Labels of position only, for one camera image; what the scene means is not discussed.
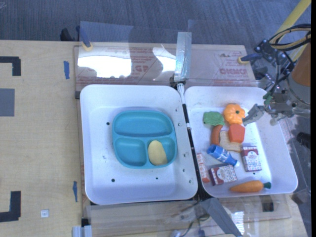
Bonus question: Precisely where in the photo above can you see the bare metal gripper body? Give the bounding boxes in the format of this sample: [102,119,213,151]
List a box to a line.
[264,91,298,119]

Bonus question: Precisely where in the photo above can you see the orange toy pumpkin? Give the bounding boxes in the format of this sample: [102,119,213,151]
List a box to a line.
[223,103,246,126]

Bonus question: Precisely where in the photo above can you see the orange carton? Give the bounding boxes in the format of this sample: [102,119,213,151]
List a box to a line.
[227,123,246,144]

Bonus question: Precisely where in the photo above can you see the green toy lettuce leaf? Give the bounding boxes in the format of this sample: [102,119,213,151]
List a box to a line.
[202,111,226,127]

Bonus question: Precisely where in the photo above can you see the toy bread slice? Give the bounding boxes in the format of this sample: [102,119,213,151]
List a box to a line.
[219,130,243,154]

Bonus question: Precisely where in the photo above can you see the orange toy sausage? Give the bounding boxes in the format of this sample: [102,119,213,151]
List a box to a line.
[210,124,224,147]

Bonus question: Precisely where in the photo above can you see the red and white carton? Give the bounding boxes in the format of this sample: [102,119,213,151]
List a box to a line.
[240,145,263,173]
[208,164,238,187]

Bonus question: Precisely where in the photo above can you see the white plastic tray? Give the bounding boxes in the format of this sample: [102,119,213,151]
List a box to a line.
[79,83,199,205]
[184,85,299,199]

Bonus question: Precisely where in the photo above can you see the blue and white bottle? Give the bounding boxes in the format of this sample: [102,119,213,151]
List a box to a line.
[206,144,241,168]

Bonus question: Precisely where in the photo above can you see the brown cardboard board, red print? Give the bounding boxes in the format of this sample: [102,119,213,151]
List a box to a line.
[74,42,297,222]

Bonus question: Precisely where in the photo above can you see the orange toy carrot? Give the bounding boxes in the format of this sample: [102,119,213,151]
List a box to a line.
[229,180,272,194]

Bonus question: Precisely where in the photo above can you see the orange and white packet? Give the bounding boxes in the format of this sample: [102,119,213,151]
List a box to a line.
[196,153,211,184]

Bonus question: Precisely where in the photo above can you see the yellow toy potato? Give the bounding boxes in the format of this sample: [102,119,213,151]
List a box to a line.
[147,139,169,166]

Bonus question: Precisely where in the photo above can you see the blue divided plate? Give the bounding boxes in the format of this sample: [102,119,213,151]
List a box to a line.
[111,110,178,170]

